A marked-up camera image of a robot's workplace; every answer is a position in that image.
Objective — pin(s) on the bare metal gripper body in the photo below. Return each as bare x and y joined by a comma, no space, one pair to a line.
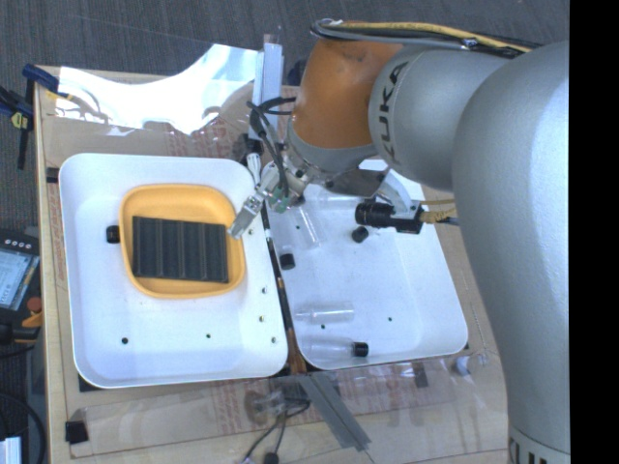
283,179

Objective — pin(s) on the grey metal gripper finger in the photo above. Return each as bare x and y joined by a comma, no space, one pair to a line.
244,216

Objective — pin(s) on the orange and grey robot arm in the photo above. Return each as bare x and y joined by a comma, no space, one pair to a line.
503,162

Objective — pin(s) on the clear plastic bottle black cap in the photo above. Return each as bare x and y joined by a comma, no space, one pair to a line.
304,232
338,349

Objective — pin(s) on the yellow bowl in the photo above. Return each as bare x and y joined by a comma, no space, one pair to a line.
181,201

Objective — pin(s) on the black ribbed rack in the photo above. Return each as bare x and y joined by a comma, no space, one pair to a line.
180,249

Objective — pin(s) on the small black cap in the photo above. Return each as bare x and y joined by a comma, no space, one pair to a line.
360,234
112,234

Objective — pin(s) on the white plastic tray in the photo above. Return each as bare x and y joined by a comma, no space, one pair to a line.
169,336
387,288

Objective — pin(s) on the brown cardboard board red print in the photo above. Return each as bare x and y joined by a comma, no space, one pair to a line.
145,418

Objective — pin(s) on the black cylinder on white bracket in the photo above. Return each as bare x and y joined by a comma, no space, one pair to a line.
382,214

